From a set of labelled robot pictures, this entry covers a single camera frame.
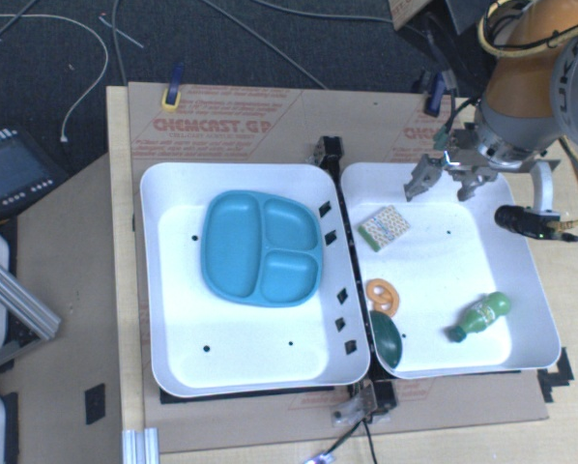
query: green toy bottle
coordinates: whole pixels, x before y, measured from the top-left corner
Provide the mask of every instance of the green toy bottle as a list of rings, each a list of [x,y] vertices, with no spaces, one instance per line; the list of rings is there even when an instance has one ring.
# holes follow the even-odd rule
[[[509,311],[510,299],[501,292],[492,292],[482,301],[470,306],[461,323],[448,331],[448,336],[454,342],[462,342],[467,334],[486,330],[495,320]]]

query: dark floor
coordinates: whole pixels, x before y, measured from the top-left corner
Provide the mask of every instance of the dark floor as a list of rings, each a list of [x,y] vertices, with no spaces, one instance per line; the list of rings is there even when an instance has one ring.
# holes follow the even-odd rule
[[[0,13],[16,13],[30,1],[0,0]],[[382,23],[296,16],[247,0],[211,1],[319,83],[200,0],[122,0],[118,28],[141,44],[120,40],[127,80],[167,82],[173,64],[184,60],[184,82],[190,83],[410,92],[423,69],[436,69],[417,32],[424,12],[437,15],[453,40],[454,45],[439,37],[457,71],[461,96],[478,94],[493,67],[492,57],[477,45],[474,26],[460,36],[455,33],[446,0],[433,0],[400,32]],[[315,13],[390,18],[388,0],[266,1]],[[114,0],[38,0],[27,9],[28,14],[75,19],[108,46],[106,74],[73,111],[68,144],[59,142],[61,125],[102,69],[100,42],[79,25],[53,17],[25,17],[0,35],[0,126],[19,125],[31,132],[71,175],[107,149],[105,87],[123,83],[111,30],[100,21],[102,15],[110,20],[113,5]],[[0,27],[7,21],[0,17]]]

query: black bracket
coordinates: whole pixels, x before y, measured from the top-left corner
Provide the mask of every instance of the black bracket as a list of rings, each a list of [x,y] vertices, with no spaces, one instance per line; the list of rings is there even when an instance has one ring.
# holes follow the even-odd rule
[[[394,386],[392,384],[392,376],[389,375],[383,367],[379,364],[374,356],[374,340],[370,332],[369,314],[366,306],[366,299],[362,290],[362,280],[360,273],[360,266],[358,262],[358,255],[356,253],[356,246],[354,242],[353,233],[351,230],[351,222],[345,204],[345,197],[340,185],[340,159],[344,155],[342,138],[338,136],[322,136],[319,138],[314,151],[314,162],[321,169],[326,170],[332,177],[336,187],[336,195],[338,196],[338,203],[340,213],[345,226],[345,234],[347,237],[347,244],[349,246],[349,255],[354,271],[354,280],[358,289],[358,296],[361,305],[362,317],[364,320],[364,327],[366,329],[366,337],[371,346],[371,364],[366,377],[371,381],[377,408],[371,412],[372,415],[384,415],[388,411],[394,409],[397,405],[396,396],[394,393]],[[352,389],[349,390],[353,397],[355,393]]]
[[[85,424],[93,424],[106,416],[105,398],[104,383],[85,391]]]
[[[553,402],[551,392],[554,387],[568,387],[570,386],[569,382],[575,379],[572,374],[565,347],[562,348],[562,353],[556,363],[556,367],[558,368],[558,371],[550,373],[546,369],[539,369],[537,373],[538,383],[540,384],[542,397],[545,402]]]
[[[12,392],[1,397],[6,408],[6,445],[4,464],[16,464],[20,448],[18,445],[18,393]]]

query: orange pretzel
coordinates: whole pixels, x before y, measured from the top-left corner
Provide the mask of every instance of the orange pretzel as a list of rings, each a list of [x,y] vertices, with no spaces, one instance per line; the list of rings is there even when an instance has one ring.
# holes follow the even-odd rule
[[[390,318],[396,314],[400,304],[396,289],[381,278],[374,278],[366,284],[366,297],[373,302],[376,311],[385,313]]]

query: green spoon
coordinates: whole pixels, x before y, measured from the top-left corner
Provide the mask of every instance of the green spoon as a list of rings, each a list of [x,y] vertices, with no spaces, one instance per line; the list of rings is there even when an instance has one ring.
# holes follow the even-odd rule
[[[370,324],[377,352],[390,367],[397,367],[403,354],[403,344],[396,325],[387,314],[380,311],[370,311]]]

